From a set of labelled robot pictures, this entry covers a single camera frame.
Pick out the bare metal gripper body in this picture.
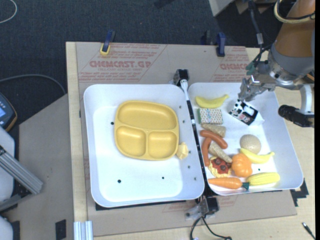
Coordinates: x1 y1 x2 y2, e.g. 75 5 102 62
240 58 306 95

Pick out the black and white milk carton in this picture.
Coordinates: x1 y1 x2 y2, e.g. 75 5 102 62
228 99 265 127

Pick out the yellow banana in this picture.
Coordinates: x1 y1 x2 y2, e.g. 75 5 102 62
239 147 276 165
194 93 230 109

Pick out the green and white packet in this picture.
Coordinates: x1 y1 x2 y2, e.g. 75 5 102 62
197 107 224 125

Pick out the beige ice cream cone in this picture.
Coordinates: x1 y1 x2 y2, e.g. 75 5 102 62
201 123 227 138
208 141 233 164

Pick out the beige bread roll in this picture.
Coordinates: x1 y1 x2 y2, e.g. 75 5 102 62
239 134 262 155

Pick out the orange sausage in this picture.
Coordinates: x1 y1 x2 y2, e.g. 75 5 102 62
201 136 213 167
199 129 229 150

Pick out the thin black and white rod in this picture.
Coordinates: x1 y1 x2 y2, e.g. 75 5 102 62
180 79 210 198

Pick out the white plastic tray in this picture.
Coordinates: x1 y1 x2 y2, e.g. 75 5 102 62
187 82 305 197
83 83 206 208

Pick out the orange pumpkin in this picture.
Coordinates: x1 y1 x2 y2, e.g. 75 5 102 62
230 153 254 178

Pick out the slice of pizza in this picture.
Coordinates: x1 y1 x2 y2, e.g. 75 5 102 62
207 155 233 179

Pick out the pale yellow lumpy toy food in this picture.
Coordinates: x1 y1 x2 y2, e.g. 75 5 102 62
175 141 189 160

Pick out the yellow corn cob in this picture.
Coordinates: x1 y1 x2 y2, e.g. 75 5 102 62
245 172 281 187

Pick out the orange carrot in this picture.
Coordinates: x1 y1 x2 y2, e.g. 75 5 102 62
207 177 250 191

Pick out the yellow divided plate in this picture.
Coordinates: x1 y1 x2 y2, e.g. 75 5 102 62
114 100 180 162

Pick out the brown cardboard board red print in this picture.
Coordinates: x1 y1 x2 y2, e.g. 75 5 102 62
75 41 298 237

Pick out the black cylinder on white bracket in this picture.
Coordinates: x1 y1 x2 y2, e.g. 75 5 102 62
278 83 315 128

